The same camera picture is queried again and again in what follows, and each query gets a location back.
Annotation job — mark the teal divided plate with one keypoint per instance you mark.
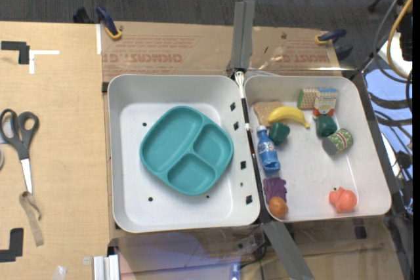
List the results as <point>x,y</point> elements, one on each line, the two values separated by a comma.
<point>170,144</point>

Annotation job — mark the tan bread slice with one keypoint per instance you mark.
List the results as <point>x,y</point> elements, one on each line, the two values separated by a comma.
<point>261,111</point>

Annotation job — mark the blue plastic bottle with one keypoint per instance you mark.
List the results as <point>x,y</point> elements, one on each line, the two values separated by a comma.
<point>267,151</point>

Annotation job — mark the brown cardboard board red print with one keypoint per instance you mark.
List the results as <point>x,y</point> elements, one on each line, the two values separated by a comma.
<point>170,52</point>

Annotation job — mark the dark green toy pepper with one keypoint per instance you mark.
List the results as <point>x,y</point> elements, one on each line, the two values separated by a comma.
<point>279,133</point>
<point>325,126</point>

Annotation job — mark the yellow banana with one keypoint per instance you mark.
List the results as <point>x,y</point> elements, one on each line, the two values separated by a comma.
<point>287,112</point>

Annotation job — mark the green patterned packet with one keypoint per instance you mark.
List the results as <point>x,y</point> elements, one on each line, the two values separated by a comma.
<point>306,99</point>

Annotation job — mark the purple grapes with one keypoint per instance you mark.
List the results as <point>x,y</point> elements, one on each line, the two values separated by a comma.
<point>274,188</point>

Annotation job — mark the white and orange carton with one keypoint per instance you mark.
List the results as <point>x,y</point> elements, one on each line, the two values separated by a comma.
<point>325,103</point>

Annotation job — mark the orange toy fruit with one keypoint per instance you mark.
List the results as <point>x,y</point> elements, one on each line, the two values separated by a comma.
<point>278,207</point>

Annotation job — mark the white plastic tray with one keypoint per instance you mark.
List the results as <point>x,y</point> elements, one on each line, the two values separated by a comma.
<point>138,206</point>
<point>311,180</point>

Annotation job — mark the green and white can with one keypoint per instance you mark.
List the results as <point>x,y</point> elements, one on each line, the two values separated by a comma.
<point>339,141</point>

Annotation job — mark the beige fabric strip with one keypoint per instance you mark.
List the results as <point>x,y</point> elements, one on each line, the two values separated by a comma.
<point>33,219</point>

